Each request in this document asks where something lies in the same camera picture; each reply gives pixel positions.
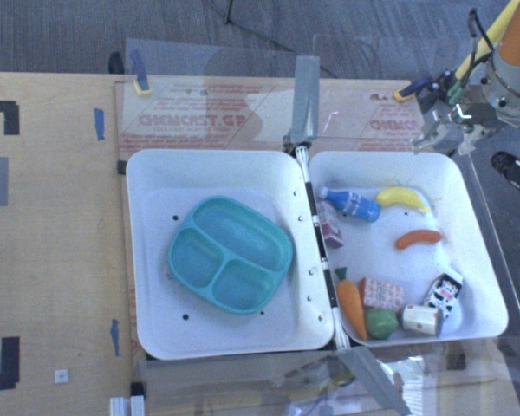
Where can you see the blue bottle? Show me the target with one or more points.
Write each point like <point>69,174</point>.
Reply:
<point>355,205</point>

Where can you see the orange and white carton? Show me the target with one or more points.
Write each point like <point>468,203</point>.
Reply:
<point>382,294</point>

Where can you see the small white square tile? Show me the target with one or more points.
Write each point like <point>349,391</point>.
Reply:
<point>61,376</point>

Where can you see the black cylinder on white bracket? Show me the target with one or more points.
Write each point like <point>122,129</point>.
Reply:
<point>509,168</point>

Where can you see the dark red carton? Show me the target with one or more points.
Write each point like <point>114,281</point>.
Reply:
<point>330,225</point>

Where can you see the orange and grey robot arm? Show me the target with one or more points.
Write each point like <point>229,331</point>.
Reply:
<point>513,33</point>

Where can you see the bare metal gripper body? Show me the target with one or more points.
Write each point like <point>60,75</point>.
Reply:
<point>481,113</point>

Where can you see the orange carrot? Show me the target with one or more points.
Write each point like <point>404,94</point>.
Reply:
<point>352,303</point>

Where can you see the cow print milk carton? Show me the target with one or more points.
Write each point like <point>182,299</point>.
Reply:
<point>444,294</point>

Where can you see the white can with orange dots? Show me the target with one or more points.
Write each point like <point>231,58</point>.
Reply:
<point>420,320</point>

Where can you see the yellow banana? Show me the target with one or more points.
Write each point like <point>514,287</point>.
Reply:
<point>401,196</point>

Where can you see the teal divided plate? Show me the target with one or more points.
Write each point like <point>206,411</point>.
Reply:
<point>225,254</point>

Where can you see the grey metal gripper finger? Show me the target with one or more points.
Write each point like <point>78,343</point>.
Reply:
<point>433,137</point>
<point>470,142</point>

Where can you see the white plastic tray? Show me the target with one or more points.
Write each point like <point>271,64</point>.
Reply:
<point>472,249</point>
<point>156,327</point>

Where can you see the orange sausage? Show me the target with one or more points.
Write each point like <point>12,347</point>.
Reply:
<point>416,238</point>

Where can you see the brown cardboard board red print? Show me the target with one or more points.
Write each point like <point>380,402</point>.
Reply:
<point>190,119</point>

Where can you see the green round fruit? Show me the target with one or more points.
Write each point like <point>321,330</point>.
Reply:
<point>381,323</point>

